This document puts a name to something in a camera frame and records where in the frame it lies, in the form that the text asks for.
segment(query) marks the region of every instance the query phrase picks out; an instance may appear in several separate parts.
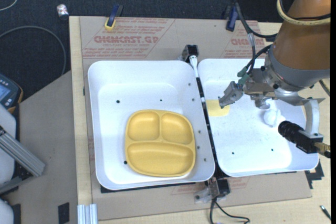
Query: cardboard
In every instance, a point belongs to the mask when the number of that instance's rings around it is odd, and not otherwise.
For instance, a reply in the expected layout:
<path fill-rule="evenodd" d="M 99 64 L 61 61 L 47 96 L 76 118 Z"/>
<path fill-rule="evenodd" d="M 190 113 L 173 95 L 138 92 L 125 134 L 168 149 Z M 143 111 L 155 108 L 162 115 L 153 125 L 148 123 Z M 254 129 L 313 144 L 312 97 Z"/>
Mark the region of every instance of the cardboard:
<path fill-rule="evenodd" d="M 205 187 L 204 183 L 102 192 L 95 174 L 87 71 L 99 60 L 174 60 L 187 44 L 198 45 L 199 61 L 250 58 L 244 28 L 240 21 L 236 22 L 235 31 L 229 32 L 225 30 L 225 20 L 117 18 L 114 31 L 107 32 L 105 21 L 105 17 L 80 17 L 91 187 L 99 220 L 209 208 L 209 204 L 197 204 L 193 196 Z M 259 31 L 257 22 L 248 23 Z M 264 46 L 264 40 L 256 38 L 256 50 Z M 220 202 L 223 206 L 311 197 L 304 172 L 228 180 L 232 192 Z"/>

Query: wooden edge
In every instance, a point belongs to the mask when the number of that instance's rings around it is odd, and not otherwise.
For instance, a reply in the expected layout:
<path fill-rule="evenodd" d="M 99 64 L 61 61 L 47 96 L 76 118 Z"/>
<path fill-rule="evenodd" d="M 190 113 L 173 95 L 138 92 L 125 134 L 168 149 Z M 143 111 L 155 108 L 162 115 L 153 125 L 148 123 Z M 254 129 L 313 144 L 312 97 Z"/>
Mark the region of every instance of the wooden edge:
<path fill-rule="evenodd" d="M 74 107 L 77 197 L 79 205 L 92 203 L 89 145 L 87 136 L 86 108 L 81 51 L 80 21 L 78 16 L 69 17 L 72 94 Z"/>

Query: blue and yellow clamp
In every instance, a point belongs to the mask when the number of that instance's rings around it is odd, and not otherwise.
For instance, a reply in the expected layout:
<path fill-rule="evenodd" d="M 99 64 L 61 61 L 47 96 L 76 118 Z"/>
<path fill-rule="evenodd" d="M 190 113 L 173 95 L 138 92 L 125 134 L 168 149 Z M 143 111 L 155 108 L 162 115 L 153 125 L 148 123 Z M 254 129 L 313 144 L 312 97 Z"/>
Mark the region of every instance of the blue and yellow clamp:
<path fill-rule="evenodd" d="M 112 29 L 114 28 L 114 26 L 115 26 L 115 24 L 116 24 L 115 18 L 116 18 L 116 17 L 119 17 L 119 16 L 121 15 L 122 10 L 123 10 L 123 6 L 122 6 L 122 5 L 115 4 L 115 5 L 113 6 L 111 15 L 110 15 L 110 17 L 106 20 L 106 23 L 105 23 L 105 29 L 106 29 L 107 31 L 112 31 Z"/>

